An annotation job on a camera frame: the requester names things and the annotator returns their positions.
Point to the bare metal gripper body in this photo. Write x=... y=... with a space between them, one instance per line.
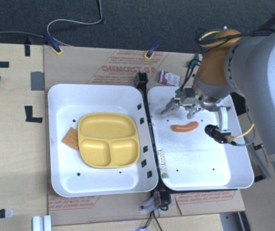
x=190 y=98

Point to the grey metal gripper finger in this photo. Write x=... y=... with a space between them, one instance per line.
x=192 y=112
x=170 y=107

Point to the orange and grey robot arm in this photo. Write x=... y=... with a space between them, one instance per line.
x=252 y=80

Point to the orange sausage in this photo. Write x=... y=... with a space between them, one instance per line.
x=185 y=127

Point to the red and white carton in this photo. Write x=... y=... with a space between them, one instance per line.
x=169 y=78

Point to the thin black rod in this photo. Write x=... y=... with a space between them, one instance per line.
x=151 y=133

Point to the white plastic tray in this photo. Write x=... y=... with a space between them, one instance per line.
x=200 y=162
x=98 y=184

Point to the white patterned packet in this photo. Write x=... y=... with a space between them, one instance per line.
x=162 y=163

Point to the yellow divided plate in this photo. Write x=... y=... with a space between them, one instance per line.
x=108 y=141

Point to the brown cardboard board red print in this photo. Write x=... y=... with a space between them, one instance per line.
x=79 y=64

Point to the orange waffle biscuit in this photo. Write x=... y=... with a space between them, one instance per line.
x=71 y=138

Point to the black cylinder on white bracket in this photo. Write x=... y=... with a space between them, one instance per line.
x=214 y=132

